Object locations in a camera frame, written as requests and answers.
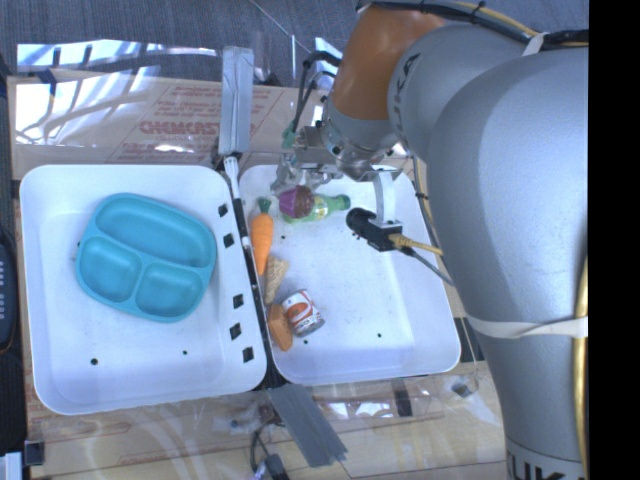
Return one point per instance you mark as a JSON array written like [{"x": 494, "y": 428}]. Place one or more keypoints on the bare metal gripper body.
[{"x": 320, "y": 148}]

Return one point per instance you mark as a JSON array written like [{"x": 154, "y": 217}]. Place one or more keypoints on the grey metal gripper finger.
[
  {"x": 314, "y": 176},
  {"x": 282, "y": 175}
]

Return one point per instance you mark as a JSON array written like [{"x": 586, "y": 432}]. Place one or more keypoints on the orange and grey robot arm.
[{"x": 500, "y": 178}]

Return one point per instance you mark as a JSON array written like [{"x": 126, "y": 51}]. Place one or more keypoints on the purple grapes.
[{"x": 295, "y": 202}]

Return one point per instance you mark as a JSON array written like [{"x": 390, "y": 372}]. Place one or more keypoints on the green bottle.
[{"x": 327, "y": 205}]

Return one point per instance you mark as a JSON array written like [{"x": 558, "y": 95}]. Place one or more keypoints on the orange carrot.
[{"x": 261, "y": 238}]

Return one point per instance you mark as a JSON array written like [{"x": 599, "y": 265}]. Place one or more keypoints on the beige biscuit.
[{"x": 275, "y": 275}]

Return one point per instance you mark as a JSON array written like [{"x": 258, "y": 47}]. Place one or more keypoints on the brown cardboard board red print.
[{"x": 165, "y": 118}]

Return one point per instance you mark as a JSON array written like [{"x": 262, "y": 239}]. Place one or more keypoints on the orange and white can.
[{"x": 302, "y": 314}]

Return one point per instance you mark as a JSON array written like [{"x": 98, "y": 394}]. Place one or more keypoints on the white plastic tray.
[
  {"x": 125, "y": 358},
  {"x": 360, "y": 308}
]

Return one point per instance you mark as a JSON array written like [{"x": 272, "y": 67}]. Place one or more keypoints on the orange bread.
[{"x": 281, "y": 328}]

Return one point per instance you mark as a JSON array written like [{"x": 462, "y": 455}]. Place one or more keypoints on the blue divided plate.
[{"x": 145, "y": 258}]

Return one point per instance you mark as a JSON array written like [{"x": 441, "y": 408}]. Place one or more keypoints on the black cylinder on white bracket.
[{"x": 382, "y": 233}]

